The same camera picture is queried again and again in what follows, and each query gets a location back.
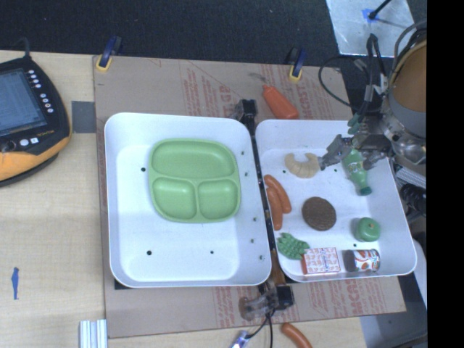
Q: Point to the green apple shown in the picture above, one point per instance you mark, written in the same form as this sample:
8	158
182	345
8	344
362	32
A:
367	230

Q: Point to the green plastic bottle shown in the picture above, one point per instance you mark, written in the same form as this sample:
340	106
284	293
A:
356	174

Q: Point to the white plastic tray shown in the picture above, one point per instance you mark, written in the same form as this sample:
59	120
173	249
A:
181	252
326	180

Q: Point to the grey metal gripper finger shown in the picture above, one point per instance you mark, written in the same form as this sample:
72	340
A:
335	152
375	159

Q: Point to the brown cardboard board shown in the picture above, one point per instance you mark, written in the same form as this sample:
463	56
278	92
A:
152	85

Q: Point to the green grapes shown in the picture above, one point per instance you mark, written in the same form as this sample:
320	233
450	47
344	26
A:
291	247

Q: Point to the beige croissant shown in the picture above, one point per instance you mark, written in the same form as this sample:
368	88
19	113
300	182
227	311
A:
302	167

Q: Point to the orange squeeze bottle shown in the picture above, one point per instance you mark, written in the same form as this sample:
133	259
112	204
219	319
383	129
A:
281	105

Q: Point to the thin black and white rod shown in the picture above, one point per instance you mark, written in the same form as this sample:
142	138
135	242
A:
261	187

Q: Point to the black cylinder on white bracket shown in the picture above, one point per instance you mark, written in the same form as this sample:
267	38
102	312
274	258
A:
413	194

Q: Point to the orange and white can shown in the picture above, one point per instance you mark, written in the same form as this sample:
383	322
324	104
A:
364	260

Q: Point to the orange and white carton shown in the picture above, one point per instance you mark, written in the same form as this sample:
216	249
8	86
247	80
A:
320	261

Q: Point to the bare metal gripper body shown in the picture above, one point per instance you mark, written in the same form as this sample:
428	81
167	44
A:
373	136

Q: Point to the orange sausage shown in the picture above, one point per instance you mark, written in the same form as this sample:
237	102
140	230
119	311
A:
296	335
281	192
276	212

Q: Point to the brown round biscuit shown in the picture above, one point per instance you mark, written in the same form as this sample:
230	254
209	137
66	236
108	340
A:
319	214

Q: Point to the green divided plate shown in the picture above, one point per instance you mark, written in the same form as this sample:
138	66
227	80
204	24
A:
194	180

